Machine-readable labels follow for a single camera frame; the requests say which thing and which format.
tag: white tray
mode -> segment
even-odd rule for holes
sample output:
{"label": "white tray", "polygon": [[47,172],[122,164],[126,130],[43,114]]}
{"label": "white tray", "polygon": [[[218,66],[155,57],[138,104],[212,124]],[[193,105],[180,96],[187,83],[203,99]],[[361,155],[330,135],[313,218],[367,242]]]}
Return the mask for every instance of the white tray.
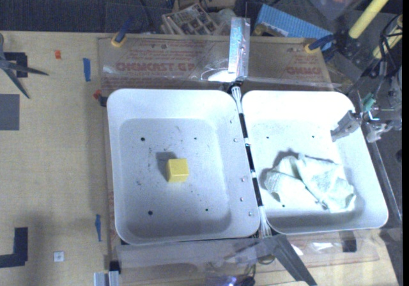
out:
{"label": "white tray", "polygon": [[[118,90],[107,102],[115,224],[130,244],[247,237],[259,226],[234,100],[214,90]],[[184,183],[165,180],[186,158]]]}
{"label": "white tray", "polygon": [[[284,234],[379,228],[388,210],[361,129],[332,142],[330,131],[354,107],[349,98],[322,91],[250,91],[243,96],[245,123],[269,224]],[[266,172],[286,155],[330,159],[344,166],[355,188],[355,209],[331,214],[316,203],[282,203],[266,190]]]}

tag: wooden floor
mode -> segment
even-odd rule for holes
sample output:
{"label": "wooden floor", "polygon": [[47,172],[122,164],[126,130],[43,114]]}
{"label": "wooden floor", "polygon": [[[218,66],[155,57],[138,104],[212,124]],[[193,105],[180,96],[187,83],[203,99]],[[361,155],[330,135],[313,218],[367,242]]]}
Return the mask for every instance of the wooden floor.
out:
{"label": "wooden floor", "polygon": [[[0,269],[0,285],[92,285],[110,254],[104,108],[93,98],[100,87],[96,40],[103,34],[2,34],[5,51],[25,52],[31,67],[50,76],[23,80],[31,99],[20,96],[20,130],[0,131],[0,255],[12,253],[15,227],[28,227],[29,236],[26,265]],[[88,83],[83,58],[91,60]],[[0,93],[19,93],[2,71]],[[318,285],[397,285],[385,245],[373,237],[379,260],[310,268]],[[53,262],[55,251],[64,251],[64,262]],[[257,285],[290,281],[281,271],[260,274]]]}

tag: black floor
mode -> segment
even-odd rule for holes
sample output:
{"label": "black floor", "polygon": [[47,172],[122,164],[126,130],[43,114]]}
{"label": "black floor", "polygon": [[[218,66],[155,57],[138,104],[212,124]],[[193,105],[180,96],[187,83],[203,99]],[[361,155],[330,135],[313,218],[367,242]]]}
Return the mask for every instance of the black floor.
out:
{"label": "black floor", "polygon": [[[383,11],[400,14],[402,7],[403,0],[390,0]],[[131,30],[142,32],[157,29],[160,14],[167,12],[161,0],[0,0],[0,30],[112,33],[133,15],[138,18]],[[389,176],[389,205],[396,203],[383,238],[402,285],[402,163],[396,157],[402,149],[401,131],[384,134],[377,145]]]}

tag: yellow cube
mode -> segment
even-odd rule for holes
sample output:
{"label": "yellow cube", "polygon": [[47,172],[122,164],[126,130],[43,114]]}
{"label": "yellow cube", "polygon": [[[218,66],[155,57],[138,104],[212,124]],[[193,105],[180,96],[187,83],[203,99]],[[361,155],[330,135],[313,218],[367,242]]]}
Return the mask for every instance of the yellow cube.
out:
{"label": "yellow cube", "polygon": [[168,182],[185,182],[189,176],[186,159],[169,159],[166,163],[166,177]]}

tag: red object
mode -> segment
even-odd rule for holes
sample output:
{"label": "red object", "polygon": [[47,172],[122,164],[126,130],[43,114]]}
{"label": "red object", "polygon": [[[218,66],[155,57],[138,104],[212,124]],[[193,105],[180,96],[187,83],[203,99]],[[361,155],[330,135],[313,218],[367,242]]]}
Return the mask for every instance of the red object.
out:
{"label": "red object", "polygon": [[94,99],[98,100],[99,96],[102,94],[101,90],[96,90],[95,93],[93,94]]}

